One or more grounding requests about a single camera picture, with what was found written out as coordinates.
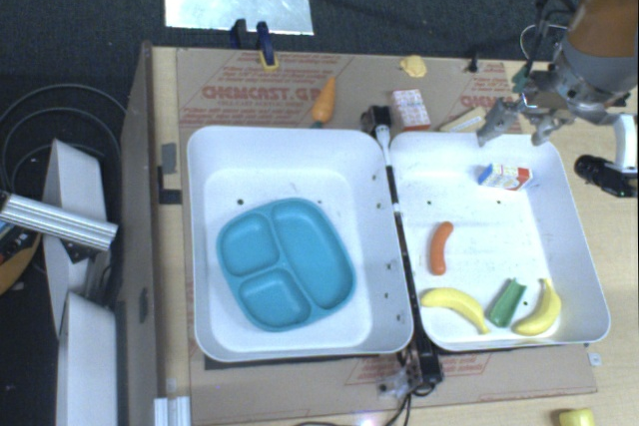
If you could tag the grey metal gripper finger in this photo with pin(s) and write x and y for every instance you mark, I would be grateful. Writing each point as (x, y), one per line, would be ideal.
(546, 127)
(496, 120)

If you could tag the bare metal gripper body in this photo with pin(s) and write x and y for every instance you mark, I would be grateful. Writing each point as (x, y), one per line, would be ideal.
(574, 97)

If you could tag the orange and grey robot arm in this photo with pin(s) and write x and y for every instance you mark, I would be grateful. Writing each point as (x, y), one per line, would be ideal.
(604, 15)

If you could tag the pale flat packet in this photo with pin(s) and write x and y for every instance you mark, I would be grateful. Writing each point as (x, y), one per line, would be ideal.
(461, 121)

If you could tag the blue white red carton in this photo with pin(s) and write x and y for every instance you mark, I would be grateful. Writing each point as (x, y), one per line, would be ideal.
(504, 177)

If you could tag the white carton with orange print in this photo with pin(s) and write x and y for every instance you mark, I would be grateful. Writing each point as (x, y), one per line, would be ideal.
(410, 110)

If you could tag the pale yellow biscuit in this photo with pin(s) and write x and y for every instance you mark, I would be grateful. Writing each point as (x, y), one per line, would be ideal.
(414, 66)

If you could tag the white plastic tray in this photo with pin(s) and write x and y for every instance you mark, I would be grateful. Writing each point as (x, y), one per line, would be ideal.
(479, 234)
(279, 154)

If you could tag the orange sausage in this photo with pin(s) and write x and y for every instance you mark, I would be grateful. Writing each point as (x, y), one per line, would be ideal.
(440, 247)

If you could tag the thin black and white rod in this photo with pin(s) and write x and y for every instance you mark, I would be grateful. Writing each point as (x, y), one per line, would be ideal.
(398, 219)

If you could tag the orange carrot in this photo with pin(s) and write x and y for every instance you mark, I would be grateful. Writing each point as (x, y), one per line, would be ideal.
(325, 102)

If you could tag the yellow banana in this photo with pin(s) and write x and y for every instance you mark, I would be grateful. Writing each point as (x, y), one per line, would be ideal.
(544, 314)
(459, 301)

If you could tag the brown cardboard board red print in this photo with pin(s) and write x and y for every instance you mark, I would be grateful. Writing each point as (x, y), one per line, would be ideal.
(279, 90)

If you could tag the blue divided plate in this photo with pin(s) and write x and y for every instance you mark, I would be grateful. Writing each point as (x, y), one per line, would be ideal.
(294, 249)

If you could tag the yellow-green rounded block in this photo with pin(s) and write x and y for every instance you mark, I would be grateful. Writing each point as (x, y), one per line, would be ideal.
(576, 417)

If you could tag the black cylinder on white bracket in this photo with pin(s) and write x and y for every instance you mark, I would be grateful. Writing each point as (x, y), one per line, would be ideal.
(601, 172)

